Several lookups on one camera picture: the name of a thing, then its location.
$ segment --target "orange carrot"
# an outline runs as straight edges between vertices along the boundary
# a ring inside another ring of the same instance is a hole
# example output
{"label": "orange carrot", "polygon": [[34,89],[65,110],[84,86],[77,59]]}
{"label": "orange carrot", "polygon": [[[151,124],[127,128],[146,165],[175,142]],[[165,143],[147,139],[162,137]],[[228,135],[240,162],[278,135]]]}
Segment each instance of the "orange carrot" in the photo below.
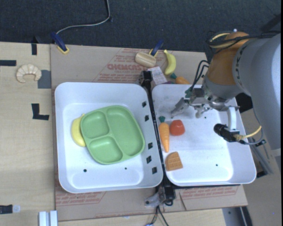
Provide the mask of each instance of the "orange carrot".
{"label": "orange carrot", "polygon": [[189,85],[190,82],[188,82],[183,76],[179,76],[177,77],[176,74],[171,74],[170,77],[172,79],[175,79],[175,83],[176,84],[186,84],[186,85]]}
{"label": "orange carrot", "polygon": [[160,116],[159,120],[161,121],[160,125],[158,126],[160,141],[161,141],[162,145],[164,146],[165,152],[168,153],[169,148],[170,148],[169,125],[164,122],[165,118],[163,116]]}

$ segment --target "dark carpet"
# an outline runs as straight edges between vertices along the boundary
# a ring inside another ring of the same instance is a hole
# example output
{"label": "dark carpet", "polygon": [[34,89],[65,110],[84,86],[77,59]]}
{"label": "dark carpet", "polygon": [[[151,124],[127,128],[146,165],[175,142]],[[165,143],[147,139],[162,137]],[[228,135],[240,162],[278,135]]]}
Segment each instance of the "dark carpet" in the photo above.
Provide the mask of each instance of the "dark carpet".
{"label": "dark carpet", "polygon": [[[201,51],[210,31],[281,30],[281,0],[109,0],[108,22],[61,32],[66,44]],[[0,0],[0,41],[51,43],[50,33],[107,17],[105,0]]]}

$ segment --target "blue clamp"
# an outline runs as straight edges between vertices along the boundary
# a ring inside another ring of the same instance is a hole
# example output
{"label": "blue clamp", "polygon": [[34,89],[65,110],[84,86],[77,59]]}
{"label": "blue clamp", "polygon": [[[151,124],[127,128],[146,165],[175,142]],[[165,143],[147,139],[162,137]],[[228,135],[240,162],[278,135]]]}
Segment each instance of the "blue clamp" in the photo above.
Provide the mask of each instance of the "blue clamp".
{"label": "blue clamp", "polygon": [[55,32],[51,32],[50,36],[55,41],[55,43],[58,45],[58,49],[63,54],[67,54],[69,52],[69,48],[66,47],[65,43],[63,42],[60,36],[58,36]]}
{"label": "blue clamp", "polygon": [[155,56],[157,51],[159,49],[161,49],[163,46],[164,46],[164,41],[163,40],[158,41],[158,43],[155,45],[155,47],[153,49],[151,49],[150,55]]}

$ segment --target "wooden table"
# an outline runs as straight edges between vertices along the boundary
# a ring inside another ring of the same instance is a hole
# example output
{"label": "wooden table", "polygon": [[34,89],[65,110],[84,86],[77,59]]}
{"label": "wooden table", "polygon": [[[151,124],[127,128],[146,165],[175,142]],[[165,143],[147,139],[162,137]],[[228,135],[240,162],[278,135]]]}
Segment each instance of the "wooden table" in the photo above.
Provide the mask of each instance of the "wooden table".
{"label": "wooden table", "polygon": [[[20,205],[19,213],[0,215],[0,225],[38,225],[39,211],[55,210],[51,89],[38,89],[32,75],[16,80],[20,65],[33,63],[50,70],[50,46],[0,42],[0,60],[17,66],[0,66],[0,205]],[[33,120],[32,104],[49,120]],[[169,225],[224,226],[221,209],[164,214]],[[143,226],[153,215],[59,222],[67,225]],[[156,226],[164,225],[161,219]]]}

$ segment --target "metal bracket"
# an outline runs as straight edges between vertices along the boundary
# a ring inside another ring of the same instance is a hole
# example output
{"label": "metal bracket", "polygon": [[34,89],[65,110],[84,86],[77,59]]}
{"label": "metal bracket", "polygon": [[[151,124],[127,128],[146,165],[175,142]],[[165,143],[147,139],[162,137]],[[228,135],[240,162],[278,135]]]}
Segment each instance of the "metal bracket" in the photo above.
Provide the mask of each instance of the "metal bracket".
{"label": "metal bracket", "polygon": [[189,100],[182,97],[175,105],[175,109],[171,111],[171,117],[173,118],[177,114],[181,114],[189,107]]}
{"label": "metal bracket", "polygon": [[157,193],[145,199],[145,207],[156,208],[166,200],[165,189],[159,186]]}
{"label": "metal bracket", "polygon": [[38,226],[58,226],[57,211],[39,212]]}
{"label": "metal bracket", "polygon": [[239,108],[237,106],[229,106],[226,110],[227,112],[227,117],[228,117],[228,125],[227,125],[227,130],[233,131],[237,130],[237,115],[236,111]]}

